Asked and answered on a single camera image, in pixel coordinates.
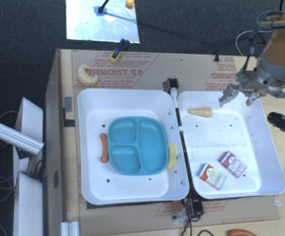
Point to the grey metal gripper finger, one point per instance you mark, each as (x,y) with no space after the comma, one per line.
(252,97)
(229,93)

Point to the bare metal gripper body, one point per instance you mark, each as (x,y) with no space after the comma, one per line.
(253,82)

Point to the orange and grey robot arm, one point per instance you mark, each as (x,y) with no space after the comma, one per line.
(282,50)

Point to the cream ice cream cone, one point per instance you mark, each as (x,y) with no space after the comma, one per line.
(201,112)

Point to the white plastic tray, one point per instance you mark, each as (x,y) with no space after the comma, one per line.
(218,136)
(95,188)

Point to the thin black and white rod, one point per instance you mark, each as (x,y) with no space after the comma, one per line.
(181,129)

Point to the red and white carton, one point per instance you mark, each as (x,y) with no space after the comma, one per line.
(233,164)

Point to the orange and white carton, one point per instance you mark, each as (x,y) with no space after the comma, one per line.
(211,176)

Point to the brown cardboard board red print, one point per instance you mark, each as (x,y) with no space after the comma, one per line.
(137,70)

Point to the blue divided plate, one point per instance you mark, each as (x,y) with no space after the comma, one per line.
(137,145)

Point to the small orange ball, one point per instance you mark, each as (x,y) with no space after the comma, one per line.
(129,2)

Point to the orange-brown rounded toy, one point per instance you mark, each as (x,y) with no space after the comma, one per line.
(240,232)

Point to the orange sausage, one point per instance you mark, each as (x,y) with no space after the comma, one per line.
(103,147)

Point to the black cylinder on white bracket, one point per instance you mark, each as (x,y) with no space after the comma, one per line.
(280,121)

